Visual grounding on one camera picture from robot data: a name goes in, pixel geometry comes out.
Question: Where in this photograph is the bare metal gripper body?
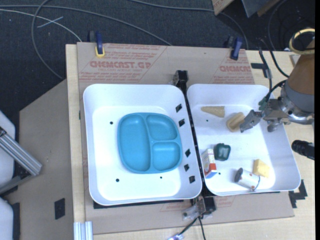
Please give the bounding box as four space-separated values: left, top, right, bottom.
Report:
260 98 316 125

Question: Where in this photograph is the beige ridged bread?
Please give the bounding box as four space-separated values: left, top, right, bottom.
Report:
226 111 246 133

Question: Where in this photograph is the white plastic tray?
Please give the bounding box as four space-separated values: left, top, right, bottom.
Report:
186 83 302 197
82 83 203 206

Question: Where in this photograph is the beige pizza slice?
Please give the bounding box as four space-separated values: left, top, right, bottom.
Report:
200 105 226 119

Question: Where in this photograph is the green bell pepper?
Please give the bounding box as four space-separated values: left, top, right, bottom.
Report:
213 142 232 162

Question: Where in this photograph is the yellow cheese wedge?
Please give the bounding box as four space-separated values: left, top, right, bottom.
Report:
252 158 271 179

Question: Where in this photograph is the white can with grey lid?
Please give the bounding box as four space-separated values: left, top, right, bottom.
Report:
234 167 261 191

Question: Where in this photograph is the white and red carton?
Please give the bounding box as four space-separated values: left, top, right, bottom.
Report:
200 148 219 179

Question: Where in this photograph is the brown cardboard board red print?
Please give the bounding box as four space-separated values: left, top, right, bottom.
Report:
76 41 295 235

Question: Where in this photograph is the blue divided plate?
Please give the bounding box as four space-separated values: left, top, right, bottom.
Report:
117 112 183 174

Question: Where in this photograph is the black cylinder on white bracket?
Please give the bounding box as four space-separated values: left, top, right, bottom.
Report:
291 139 316 161

